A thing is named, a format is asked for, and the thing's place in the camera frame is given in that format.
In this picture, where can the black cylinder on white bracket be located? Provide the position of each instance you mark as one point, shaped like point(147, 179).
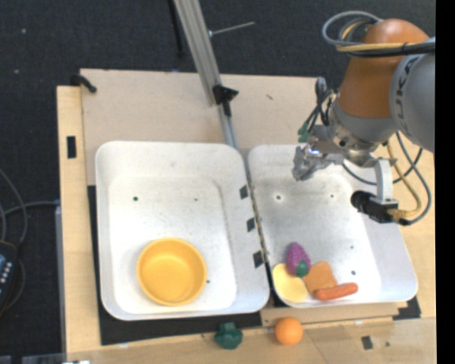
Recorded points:
point(379, 199)

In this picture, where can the yellow bowl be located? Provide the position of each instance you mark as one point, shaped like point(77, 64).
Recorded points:
point(171, 273)

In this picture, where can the purple grapes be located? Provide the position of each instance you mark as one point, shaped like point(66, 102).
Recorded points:
point(296, 255)

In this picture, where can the pale yellow round slice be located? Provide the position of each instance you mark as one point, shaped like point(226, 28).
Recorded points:
point(288, 286)

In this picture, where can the orange carrot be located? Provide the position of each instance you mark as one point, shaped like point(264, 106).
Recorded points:
point(337, 291)

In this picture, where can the white plastic tray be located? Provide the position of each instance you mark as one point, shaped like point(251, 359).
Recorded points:
point(318, 218)
point(167, 203)

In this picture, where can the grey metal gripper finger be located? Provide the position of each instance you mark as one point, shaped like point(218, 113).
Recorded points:
point(300, 165)
point(318, 163)

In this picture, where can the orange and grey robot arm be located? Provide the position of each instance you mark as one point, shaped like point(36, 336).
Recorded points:
point(368, 82)

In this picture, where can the orange ball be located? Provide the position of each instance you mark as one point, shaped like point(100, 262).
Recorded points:
point(289, 331)

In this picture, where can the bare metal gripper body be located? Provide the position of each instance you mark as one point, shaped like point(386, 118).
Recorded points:
point(345, 146)

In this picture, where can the brown cardboard board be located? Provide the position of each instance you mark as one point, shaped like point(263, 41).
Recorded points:
point(155, 104)

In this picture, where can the green broccoli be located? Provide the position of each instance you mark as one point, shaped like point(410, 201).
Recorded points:
point(228, 336)

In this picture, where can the orange bread slice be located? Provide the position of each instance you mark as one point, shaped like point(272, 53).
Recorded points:
point(320, 276)

